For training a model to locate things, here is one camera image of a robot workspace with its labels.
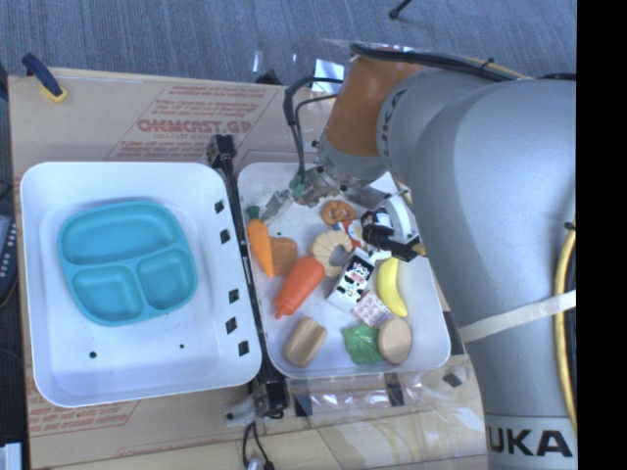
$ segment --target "wire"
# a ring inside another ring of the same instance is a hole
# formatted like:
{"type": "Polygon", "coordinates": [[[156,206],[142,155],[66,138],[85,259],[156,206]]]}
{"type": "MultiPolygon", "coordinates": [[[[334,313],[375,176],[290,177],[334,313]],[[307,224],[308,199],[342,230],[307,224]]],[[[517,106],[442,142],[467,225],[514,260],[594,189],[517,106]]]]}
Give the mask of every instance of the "wire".
{"type": "Polygon", "coordinates": [[[294,119],[296,120],[295,127],[297,130],[297,137],[299,138],[300,148],[304,148],[305,143],[303,141],[303,130],[301,129],[301,121],[299,120],[298,112],[301,110],[301,108],[303,108],[305,105],[308,105],[309,103],[316,103],[318,101],[324,101],[326,99],[333,99],[336,97],[337,97],[337,94],[329,94],[328,96],[320,96],[317,98],[306,99],[305,101],[302,101],[296,106],[296,110],[294,111],[294,119]]]}
{"type": "MultiPolygon", "coordinates": [[[[575,250],[575,236],[576,228],[575,221],[573,220],[570,227],[568,227],[568,233],[564,240],[559,259],[557,260],[557,269],[555,271],[555,288],[554,294],[563,294],[567,290],[567,281],[570,286],[574,287],[574,250],[575,250]]],[[[566,331],[566,312],[562,311],[557,313],[554,317],[554,336],[555,336],[555,351],[557,359],[557,372],[559,375],[559,381],[566,403],[566,409],[570,422],[575,431],[575,437],[577,436],[577,408],[575,399],[575,388],[573,387],[574,381],[576,381],[575,375],[571,376],[571,368],[569,361],[572,363],[572,357],[569,355],[568,347],[568,332],[566,331]]]]}
{"type": "Polygon", "coordinates": [[[496,82],[519,80],[525,77],[525,75],[516,71],[494,65],[493,59],[481,61],[474,58],[462,58],[444,53],[419,53],[413,51],[402,52],[371,49],[359,43],[351,44],[351,51],[354,54],[379,61],[397,61],[420,64],[426,67],[438,68],[441,70],[470,73],[494,80],[496,82]]]}
{"type": "Polygon", "coordinates": [[[294,95],[303,86],[313,82],[324,83],[342,83],[344,80],[338,78],[326,78],[313,75],[307,75],[299,78],[292,83],[287,89],[285,89],[285,97],[283,99],[283,114],[285,120],[292,131],[292,138],[294,139],[294,145],[296,146],[296,152],[298,154],[298,174],[301,176],[301,183],[305,181],[305,150],[303,148],[303,133],[298,123],[296,112],[294,110],[294,95]]]}
{"type": "Polygon", "coordinates": [[[250,464],[248,457],[246,457],[246,443],[248,442],[248,438],[250,437],[251,430],[253,431],[253,436],[255,437],[257,447],[264,456],[265,464],[268,466],[271,465],[271,461],[268,459],[267,454],[265,454],[264,447],[259,440],[259,434],[257,433],[257,422],[253,421],[246,427],[246,430],[244,431],[244,444],[242,445],[242,462],[244,463],[244,468],[248,468],[250,464]]]}

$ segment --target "cardboard sheet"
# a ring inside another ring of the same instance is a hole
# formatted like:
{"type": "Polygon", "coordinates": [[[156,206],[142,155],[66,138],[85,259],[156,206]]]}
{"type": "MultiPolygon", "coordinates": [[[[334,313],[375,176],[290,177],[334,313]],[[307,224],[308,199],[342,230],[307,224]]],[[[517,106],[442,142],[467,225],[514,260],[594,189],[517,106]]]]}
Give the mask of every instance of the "cardboard sheet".
{"type": "MultiPolygon", "coordinates": [[[[215,133],[235,136],[236,170],[253,162],[296,161],[281,108],[284,87],[54,68],[51,72],[69,93],[61,104],[42,95],[36,78],[9,78],[16,197],[23,174],[39,163],[204,162],[215,133]]],[[[303,99],[312,95],[307,89],[299,92],[303,99]]],[[[314,156],[309,143],[319,137],[330,108],[328,102],[311,103],[302,113],[309,161],[314,156]]],[[[19,201],[16,206],[21,225],[19,201]]],[[[24,262],[22,242],[19,255],[24,262]]],[[[214,468],[241,464],[243,427],[227,425],[223,408],[242,401],[246,386],[73,409],[46,401],[32,377],[23,280],[21,294],[33,469],[75,464],[91,468],[90,462],[100,462],[94,463],[98,468],[118,468],[116,461],[123,461],[120,468],[130,462],[135,468],[144,463],[150,468],[204,468],[213,454],[221,454],[214,468]],[[126,457],[139,459],[119,459],[126,457]]],[[[427,410],[423,404],[385,411],[338,408],[316,418],[298,417],[290,409],[284,419],[264,422],[267,448],[281,468],[311,468],[303,466],[303,455],[314,447],[328,448],[316,467],[329,469],[483,454],[476,383],[469,378],[462,387],[451,388],[440,381],[446,367],[449,364],[434,372],[435,384],[446,392],[430,398],[427,410]]]]}

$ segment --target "gray carpet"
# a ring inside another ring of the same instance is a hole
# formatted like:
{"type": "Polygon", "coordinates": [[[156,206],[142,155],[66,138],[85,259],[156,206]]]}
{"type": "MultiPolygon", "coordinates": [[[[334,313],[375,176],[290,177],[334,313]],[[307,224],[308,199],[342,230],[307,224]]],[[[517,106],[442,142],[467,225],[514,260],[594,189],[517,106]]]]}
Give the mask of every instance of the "gray carpet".
{"type": "MultiPolygon", "coordinates": [[[[23,75],[30,52],[55,67],[234,81],[274,69],[287,84],[316,59],[348,64],[337,41],[358,40],[494,58],[530,76],[576,71],[577,0],[414,0],[393,21],[401,1],[0,0],[0,62],[23,75]]],[[[6,180],[10,124],[0,105],[6,180]]],[[[2,350],[22,353],[20,329],[15,294],[0,308],[2,350]]],[[[23,391],[19,365],[0,355],[0,436],[9,440],[23,436],[23,391]]]]}

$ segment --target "white strap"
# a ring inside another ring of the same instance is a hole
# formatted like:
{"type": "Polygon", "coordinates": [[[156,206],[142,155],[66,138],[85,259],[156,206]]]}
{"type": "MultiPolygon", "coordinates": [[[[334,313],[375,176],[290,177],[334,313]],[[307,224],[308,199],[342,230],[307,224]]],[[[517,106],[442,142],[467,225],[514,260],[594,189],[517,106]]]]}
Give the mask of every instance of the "white strap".
{"type": "Polygon", "coordinates": [[[486,336],[500,333],[510,327],[526,324],[539,318],[555,315],[577,306],[576,290],[552,296],[536,303],[493,315],[459,329],[459,335],[465,343],[480,340],[486,336]]]}

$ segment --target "toy milk carton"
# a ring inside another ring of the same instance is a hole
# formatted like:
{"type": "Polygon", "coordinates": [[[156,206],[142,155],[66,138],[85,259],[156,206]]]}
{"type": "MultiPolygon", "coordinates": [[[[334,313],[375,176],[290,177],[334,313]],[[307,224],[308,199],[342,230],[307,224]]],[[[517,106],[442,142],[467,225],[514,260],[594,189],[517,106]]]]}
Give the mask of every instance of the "toy milk carton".
{"type": "Polygon", "coordinates": [[[341,310],[350,311],[365,292],[373,270],[368,254],[355,248],[326,299],[341,310]]]}

